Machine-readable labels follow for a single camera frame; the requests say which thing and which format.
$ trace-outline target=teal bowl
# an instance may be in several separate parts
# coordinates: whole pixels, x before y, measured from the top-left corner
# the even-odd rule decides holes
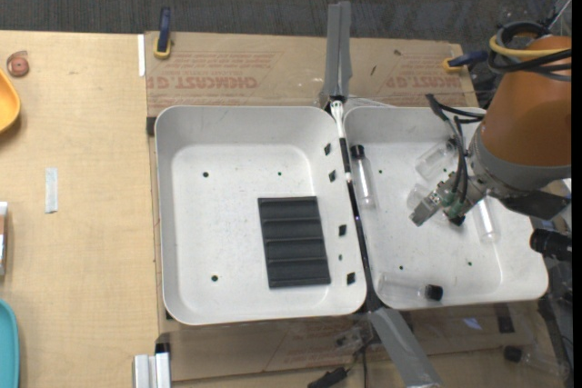
[[[10,306],[0,299],[0,388],[18,388],[20,348],[16,317]]]

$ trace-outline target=orange plate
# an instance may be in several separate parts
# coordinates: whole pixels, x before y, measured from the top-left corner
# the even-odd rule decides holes
[[[8,129],[20,114],[20,99],[8,77],[0,69],[0,133]]]

